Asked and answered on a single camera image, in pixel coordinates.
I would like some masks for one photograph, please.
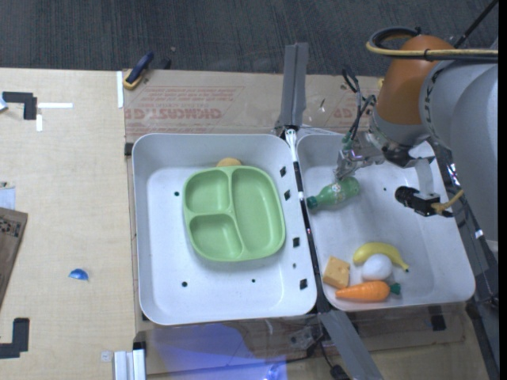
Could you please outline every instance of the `white ball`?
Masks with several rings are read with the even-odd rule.
[[[391,259],[383,253],[376,253],[364,262],[361,274],[364,280],[385,280],[392,272]]]

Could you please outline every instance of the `white tray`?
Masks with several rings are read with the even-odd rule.
[[[286,237],[272,256],[213,262],[187,237],[182,189],[194,172],[238,158],[273,179]],[[274,135],[144,135],[132,151],[141,309],[160,325],[292,317],[317,290],[288,145]],[[285,168],[282,177],[280,170]],[[284,193],[290,191],[286,200]],[[294,246],[298,238],[299,245]]]
[[[297,152],[305,196],[318,194],[333,181],[342,136],[318,134],[300,139]],[[418,149],[419,156],[433,154],[426,143]],[[441,202],[447,201],[436,161],[431,169],[435,191],[442,196]],[[475,279],[455,219],[423,217],[395,199],[399,186],[418,188],[415,169],[384,162],[359,169],[355,177],[360,183],[357,197],[335,209],[309,212],[321,272],[332,255],[351,264],[351,284],[361,282],[360,267],[353,264],[352,257],[368,241],[395,245],[410,271],[394,269],[391,279],[402,285],[399,297],[390,296],[385,302],[344,301],[335,297],[336,289],[324,283],[328,301],[340,310],[358,311],[469,299],[475,291]]]

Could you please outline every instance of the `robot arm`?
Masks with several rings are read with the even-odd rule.
[[[406,36],[406,28],[400,29]],[[340,180],[385,160],[403,168],[417,166],[419,160],[409,151],[431,138],[452,152],[459,182],[486,239],[498,241],[497,51],[496,61],[486,50],[449,55],[454,48],[445,41],[409,31],[401,51],[412,60],[393,59],[369,128],[345,139],[335,177]],[[425,58],[410,58],[421,51]],[[429,61],[433,52],[439,53],[433,58],[444,60]]]

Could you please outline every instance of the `sponge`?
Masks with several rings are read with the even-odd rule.
[[[337,289],[342,289],[349,285],[350,263],[330,256],[327,261],[326,270],[322,281]]]
[[[216,167],[220,166],[240,166],[241,162],[236,158],[224,158],[216,164]]]

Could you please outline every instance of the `dark floor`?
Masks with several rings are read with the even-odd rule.
[[[491,0],[0,0],[0,67],[120,70],[148,51],[178,70],[283,71],[286,44],[308,42],[309,74],[378,76],[364,47],[394,25],[460,36]],[[498,8],[469,38],[487,48]]]

